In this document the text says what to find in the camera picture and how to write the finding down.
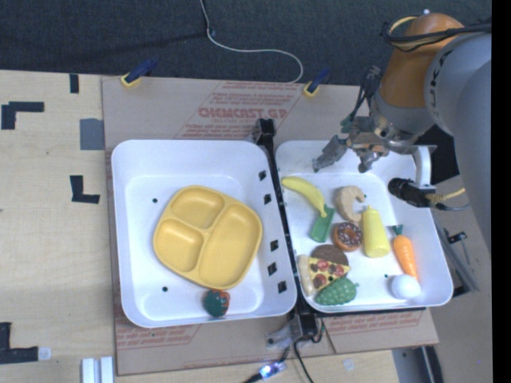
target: cardboard sheet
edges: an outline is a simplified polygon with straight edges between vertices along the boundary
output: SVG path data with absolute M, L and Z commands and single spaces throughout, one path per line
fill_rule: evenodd
M 110 156 L 130 139 L 247 139 L 259 118 L 271 118 L 275 147 L 287 140 L 329 140 L 353 109 L 358 87 L 321 86 L 315 97 L 302 84 L 142 78 L 131 89 L 119 77 L 102 81 L 109 228 L 119 375 L 190 369 L 279 358 L 265 335 L 287 317 L 144 329 L 120 305 Z M 367 112 L 362 107 L 359 114 Z M 428 310 L 326 318 L 327 338 L 305 345 L 303 356 L 352 353 L 438 341 Z

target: yellow plate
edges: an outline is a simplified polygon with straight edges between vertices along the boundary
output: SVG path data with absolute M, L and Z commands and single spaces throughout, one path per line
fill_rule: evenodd
M 254 260 L 263 225 L 248 206 L 202 186 L 179 190 L 156 225 L 153 248 L 170 270 L 210 289 L 233 288 Z

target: toy carrot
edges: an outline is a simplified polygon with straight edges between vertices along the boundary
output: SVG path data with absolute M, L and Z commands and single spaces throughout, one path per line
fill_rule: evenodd
M 414 246 L 411 240 L 402 234 L 402 225 L 393 226 L 396 236 L 392 242 L 394 253 L 398 257 L 401 268 L 405 274 L 411 275 L 418 280 L 417 264 L 415 262 Z

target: wooden table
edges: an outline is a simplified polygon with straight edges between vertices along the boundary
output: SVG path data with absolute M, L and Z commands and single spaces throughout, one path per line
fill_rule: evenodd
M 0 381 L 80 381 L 81 359 L 115 356 L 105 152 L 81 150 L 80 120 L 102 119 L 101 77 L 0 72 L 0 103 L 44 102 L 0 130 L 0 322 L 10 347 L 48 347 L 51 358 L 0 365 Z M 74 203 L 71 176 L 99 203 Z M 343 361 L 351 359 L 353 369 Z M 390 350 L 304 359 L 315 381 L 398 382 Z M 119 382 L 241 382 L 261 365 L 116 377 Z M 307 381 L 299 363 L 271 381 Z

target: blue clip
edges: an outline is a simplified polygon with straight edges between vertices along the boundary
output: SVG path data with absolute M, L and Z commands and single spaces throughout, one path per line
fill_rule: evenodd
M 310 81 L 303 87 L 303 94 L 306 97 L 312 98 L 316 93 L 318 93 L 319 84 L 321 84 L 327 76 L 330 74 L 330 68 L 326 67 L 319 71 L 318 75 L 314 80 Z
M 158 61 L 155 59 L 150 59 L 142 62 L 135 69 L 132 69 L 130 73 L 127 73 L 121 77 L 122 85 L 126 88 L 132 88 L 141 81 L 140 77 L 150 75 L 151 71 L 153 71 L 157 65 Z

